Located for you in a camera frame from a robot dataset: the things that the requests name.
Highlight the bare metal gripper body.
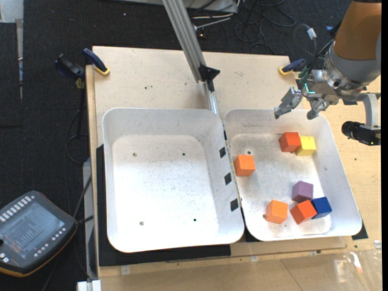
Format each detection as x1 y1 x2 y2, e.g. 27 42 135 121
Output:
298 58 369 104

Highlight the dark orange cube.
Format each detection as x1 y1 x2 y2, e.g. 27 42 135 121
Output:
278 132 302 153
289 199 318 226

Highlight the yellow cube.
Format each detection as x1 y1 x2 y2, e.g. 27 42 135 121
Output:
295 135 317 157

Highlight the white plastic tray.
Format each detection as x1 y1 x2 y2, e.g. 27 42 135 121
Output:
224 109 364 243
102 107 246 253

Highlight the purple cube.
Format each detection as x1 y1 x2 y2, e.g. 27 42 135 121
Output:
291 180 315 204

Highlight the blue cube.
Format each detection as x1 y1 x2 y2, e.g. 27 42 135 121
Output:
311 196 333 220

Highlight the pale wood board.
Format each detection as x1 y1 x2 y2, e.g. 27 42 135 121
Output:
92 45 382 277

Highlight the black cylinder on white bracket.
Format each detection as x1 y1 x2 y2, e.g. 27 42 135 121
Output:
341 92 382 147

